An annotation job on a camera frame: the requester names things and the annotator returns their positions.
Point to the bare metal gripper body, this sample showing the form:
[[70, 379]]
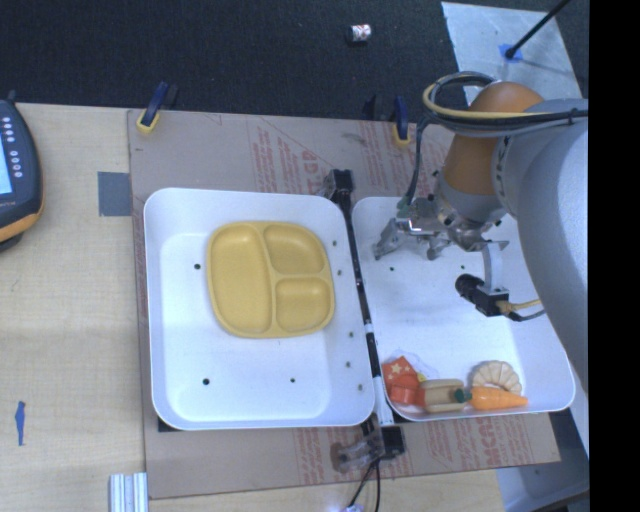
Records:
[[425, 220]]

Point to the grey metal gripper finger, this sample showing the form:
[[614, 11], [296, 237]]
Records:
[[387, 242], [435, 247]]

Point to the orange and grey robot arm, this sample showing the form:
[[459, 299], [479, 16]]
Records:
[[540, 200]]

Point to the thin black and white rod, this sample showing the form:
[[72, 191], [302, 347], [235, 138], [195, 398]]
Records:
[[361, 295]]

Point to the white plastic tray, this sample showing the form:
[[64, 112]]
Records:
[[250, 380], [430, 320]]

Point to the orange pizza slice with stars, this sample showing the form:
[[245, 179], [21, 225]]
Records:
[[397, 370]]

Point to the brown cardboard board, red print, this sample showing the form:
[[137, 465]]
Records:
[[300, 145]]

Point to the beige toy croissant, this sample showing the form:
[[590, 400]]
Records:
[[497, 374]]

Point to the tan toy hot dog bun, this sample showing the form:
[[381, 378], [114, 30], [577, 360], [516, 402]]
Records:
[[440, 395]]

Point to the orange-red toy block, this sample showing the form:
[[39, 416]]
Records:
[[404, 393]]

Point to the yellow divided plate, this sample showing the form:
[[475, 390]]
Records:
[[240, 280]]

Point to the orange carrot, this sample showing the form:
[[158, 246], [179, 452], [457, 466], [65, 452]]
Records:
[[495, 399]]

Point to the small white and red can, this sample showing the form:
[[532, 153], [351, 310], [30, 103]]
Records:
[[359, 33]]

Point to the black cylinder on white bracket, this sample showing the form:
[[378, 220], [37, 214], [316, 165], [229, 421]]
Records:
[[482, 295]]

